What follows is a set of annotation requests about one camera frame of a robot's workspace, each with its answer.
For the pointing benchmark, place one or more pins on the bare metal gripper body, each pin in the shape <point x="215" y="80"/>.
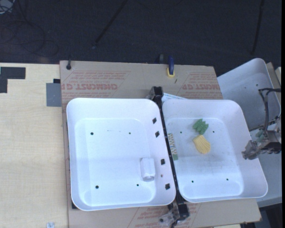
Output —
<point x="272" y="146"/>

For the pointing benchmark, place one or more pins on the yellow and green toy pineapple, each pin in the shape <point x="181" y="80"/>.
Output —
<point x="202" y="144"/>

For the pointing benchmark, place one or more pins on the thin black rod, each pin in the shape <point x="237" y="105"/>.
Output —
<point x="166" y="136"/>

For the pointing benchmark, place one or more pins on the small white plastic bottle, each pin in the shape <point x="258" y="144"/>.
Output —
<point x="147" y="168"/>

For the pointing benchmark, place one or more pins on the brown cardboard board red print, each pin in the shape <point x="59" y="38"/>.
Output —
<point x="133" y="79"/>

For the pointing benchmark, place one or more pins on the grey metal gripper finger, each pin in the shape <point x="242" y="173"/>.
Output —
<point x="253" y="144"/>
<point x="249" y="154"/>

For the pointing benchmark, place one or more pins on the small green and white carton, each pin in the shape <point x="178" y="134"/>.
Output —
<point x="173" y="146"/>

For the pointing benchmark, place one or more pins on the white plastic tray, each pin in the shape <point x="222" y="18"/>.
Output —
<point x="114" y="155"/>
<point x="211" y="170"/>

